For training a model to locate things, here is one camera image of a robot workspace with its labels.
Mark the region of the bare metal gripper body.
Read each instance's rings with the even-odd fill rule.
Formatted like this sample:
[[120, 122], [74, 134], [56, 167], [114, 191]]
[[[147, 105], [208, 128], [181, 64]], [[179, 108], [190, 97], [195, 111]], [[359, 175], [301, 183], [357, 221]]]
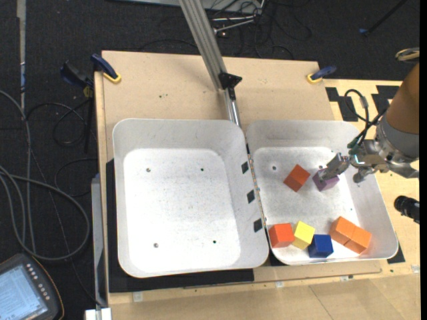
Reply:
[[394, 148], [387, 141], [365, 139], [349, 149], [348, 155], [353, 167], [357, 170], [359, 167], [371, 168], [371, 175], [391, 171], [406, 179], [419, 178], [419, 170], [411, 166], [418, 158]]

